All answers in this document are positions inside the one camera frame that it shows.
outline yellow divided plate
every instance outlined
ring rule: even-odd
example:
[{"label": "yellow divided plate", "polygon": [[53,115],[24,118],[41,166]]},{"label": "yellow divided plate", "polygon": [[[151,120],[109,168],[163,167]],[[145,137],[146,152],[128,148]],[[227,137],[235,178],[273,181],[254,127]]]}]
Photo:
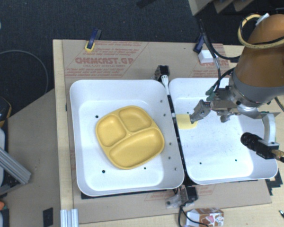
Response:
[{"label": "yellow divided plate", "polygon": [[140,166],[164,148],[155,121],[137,106],[123,107],[101,118],[96,124],[96,136],[108,159],[121,169]]}]

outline dark carpet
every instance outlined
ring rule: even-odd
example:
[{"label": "dark carpet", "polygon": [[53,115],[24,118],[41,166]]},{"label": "dark carpet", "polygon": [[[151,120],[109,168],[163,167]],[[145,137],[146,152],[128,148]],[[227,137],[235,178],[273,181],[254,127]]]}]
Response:
[{"label": "dark carpet", "polygon": [[[53,39],[85,39],[93,27],[102,40],[196,42],[202,19],[213,43],[239,44],[239,22],[251,12],[284,13],[284,0],[255,0],[243,11],[229,5],[217,14],[212,3],[195,17],[188,0],[0,0],[0,52],[23,50],[40,58],[54,87]],[[0,95],[18,112],[44,94],[40,62],[19,52],[0,55]]]}]

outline white tray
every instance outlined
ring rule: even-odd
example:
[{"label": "white tray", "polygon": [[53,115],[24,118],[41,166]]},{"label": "white tray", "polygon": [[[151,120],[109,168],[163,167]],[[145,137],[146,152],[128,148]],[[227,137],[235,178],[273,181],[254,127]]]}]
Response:
[{"label": "white tray", "polygon": [[[169,84],[176,114],[192,114],[200,99],[216,79],[174,79]],[[221,87],[228,79],[221,82]],[[199,120],[189,130],[179,129],[187,174],[197,184],[224,183],[274,177],[276,160],[265,160],[240,142],[241,135],[250,132],[264,136],[261,119],[244,115],[231,116],[221,123],[216,112]]]},{"label": "white tray", "polygon": [[[70,89],[77,183],[89,196],[174,189],[184,170],[164,86],[155,80],[79,80]],[[164,150],[131,170],[115,167],[96,138],[97,121],[121,107],[143,108],[160,128]]]}]

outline white connector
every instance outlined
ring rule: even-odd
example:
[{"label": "white connector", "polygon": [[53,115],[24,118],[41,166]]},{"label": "white connector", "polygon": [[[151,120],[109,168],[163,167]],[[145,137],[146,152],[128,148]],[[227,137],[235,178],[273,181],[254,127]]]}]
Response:
[{"label": "white connector", "polygon": [[209,50],[201,50],[198,57],[201,63],[213,63],[213,57]]},{"label": "white connector", "polygon": [[167,75],[161,76],[161,80],[162,80],[162,84],[165,87],[166,94],[170,95],[170,93],[169,93],[169,78],[168,78],[168,76]]},{"label": "white connector", "polygon": [[266,13],[264,15],[262,15],[261,17],[258,18],[257,22],[256,22],[256,26],[261,23],[261,21],[263,21],[264,19],[269,17],[269,13]]}]

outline blue clip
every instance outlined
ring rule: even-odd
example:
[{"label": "blue clip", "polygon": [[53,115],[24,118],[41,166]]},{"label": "blue clip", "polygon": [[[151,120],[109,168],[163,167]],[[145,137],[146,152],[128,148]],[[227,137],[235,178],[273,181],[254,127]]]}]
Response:
[{"label": "blue clip", "polygon": [[97,29],[94,28],[93,32],[91,33],[91,37],[89,39],[89,41],[86,43],[85,45],[85,50],[87,52],[92,52],[94,47],[95,47],[95,40],[98,40],[101,36],[102,30],[101,29]]},{"label": "blue clip", "polygon": [[200,34],[198,37],[197,43],[194,47],[194,52],[199,54],[202,50],[203,44],[204,44],[204,37],[202,34]]}]

